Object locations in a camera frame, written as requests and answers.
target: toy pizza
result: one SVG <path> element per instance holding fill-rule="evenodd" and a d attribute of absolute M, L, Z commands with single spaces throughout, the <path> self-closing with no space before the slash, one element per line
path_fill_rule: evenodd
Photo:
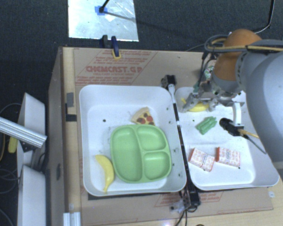
<path fill-rule="evenodd" d="M 155 125 L 153 117 L 150 114 L 149 108 L 144 107 L 134 114 L 132 122 L 142 125 Z"/>

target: divided green plate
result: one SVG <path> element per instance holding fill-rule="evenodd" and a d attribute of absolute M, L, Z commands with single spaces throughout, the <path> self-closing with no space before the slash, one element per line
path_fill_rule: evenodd
<path fill-rule="evenodd" d="M 169 144 L 156 126 L 118 127 L 112 132 L 110 149 L 115 173 L 127 183 L 160 180 L 171 171 Z"/>

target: cardboard box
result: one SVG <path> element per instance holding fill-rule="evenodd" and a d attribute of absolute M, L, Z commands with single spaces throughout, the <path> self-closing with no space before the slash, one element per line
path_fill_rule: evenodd
<path fill-rule="evenodd" d="M 179 193 L 96 198 L 82 182 L 82 149 L 78 94 L 87 84 L 159 86 L 166 74 L 177 88 L 197 80 L 201 53 L 121 50 L 114 60 L 110 49 L 60 48 L 49 89 L 50 157 L 47 181 L 51 224 L 63 225 L 63 213 L 80 211 L 83 226 L 142 222 L 180 215 L 170 206 Z M 201 205 L 189 217 L 271 210 L 267 188 L 203 192 Z"/>

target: red and white box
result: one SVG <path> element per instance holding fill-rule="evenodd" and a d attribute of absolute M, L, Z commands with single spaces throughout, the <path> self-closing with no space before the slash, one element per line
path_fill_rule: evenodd
<path fill-rule="evenodd" d="M 240 152 L 218 147 L 216 162 L 233 167 L 240 167 Z"/>
<path fill-rule="evenodd" d="M 204 169 L 205 171 L 211 171 L 213 164 L 214 164 L 215 158 L 213 156 L 210 156 L 197 148 L 194 148 L 191 151 L 189 162 L 196 165 L 197 167 L 200 167 Z"/>

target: banana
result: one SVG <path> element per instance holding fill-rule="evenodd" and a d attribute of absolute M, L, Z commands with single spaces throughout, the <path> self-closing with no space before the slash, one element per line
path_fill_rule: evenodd
<path fill-rule="evenodd" d="M 181 98 L 181 101 L 185 104 L 187 103 L 184 98 Z M 191 111 L 191 112 L 201 112 L 201 111 L 205 111 L 206 109 L 208 109 L 208 104 L 203 104 L 202 102 L 198 102 L 197 105 L 195 105 L 189 111 Z"/>
<path fill-rule="evenodd" d="M 95 155 L 95 159 L 105 171 L 105 187 L 104 192 L 107 192 L 108 187 L 114 181 L 114 169 L 111 161 L 104 155 Z"/>

